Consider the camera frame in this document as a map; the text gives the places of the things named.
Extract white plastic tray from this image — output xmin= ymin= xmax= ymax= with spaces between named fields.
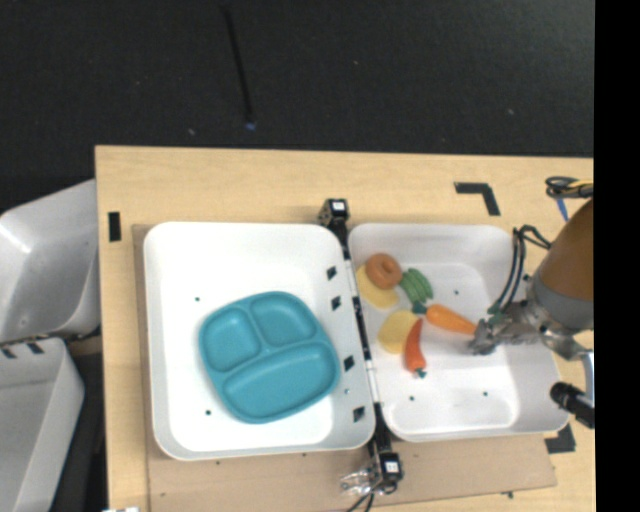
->
xmin=346 ymin=222 xmax=572 ymax=444
xmin=143 ymin=221 xmax=378 ymax=462

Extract black block with thin wires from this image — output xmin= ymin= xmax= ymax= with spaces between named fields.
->
xmin=368 ymin=451 xmax=406 ymax=495
xmin=316 ymin=197 xmax=352 ymax=227

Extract yellow round toy slice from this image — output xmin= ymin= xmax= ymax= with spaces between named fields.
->
xmin=355 ymin=264 xmax=401 ymax=310

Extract orange carrot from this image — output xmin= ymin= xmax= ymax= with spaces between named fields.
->
xmin=411 ymin=301 xmax=479 ymax=337

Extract thin black and white rod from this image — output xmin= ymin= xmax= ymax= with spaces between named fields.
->
xmin=337 ymin=223 xmax=389 ymax=454

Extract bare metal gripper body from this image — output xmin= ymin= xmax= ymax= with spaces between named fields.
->
xmin=495 ymin=300 xmax=594 ymax=362

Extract red-orange chili pepper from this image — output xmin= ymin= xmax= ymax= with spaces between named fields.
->
xmin=403 ymin=317 xmax=429 ymax=380

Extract brown doughnut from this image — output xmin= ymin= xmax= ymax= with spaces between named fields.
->
xmin=364 ymin=252 xmax=404 ymax=291

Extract blue divided plate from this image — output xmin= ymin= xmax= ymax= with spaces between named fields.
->
xmin=197 ymin=290 xmax=343 ymax=426

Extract yellow toy chunk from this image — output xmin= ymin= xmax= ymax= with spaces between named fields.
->
xmin=376 ymin=309 xmax=422 ymax=356

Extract black cylinder on white bracket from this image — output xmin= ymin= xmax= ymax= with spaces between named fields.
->
xmin=549 ymin=349 xmax=596 ymax=430

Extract green pea pods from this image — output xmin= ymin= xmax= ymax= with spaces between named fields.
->
xmin=398 ymin=267 xmax=435 ymax=305

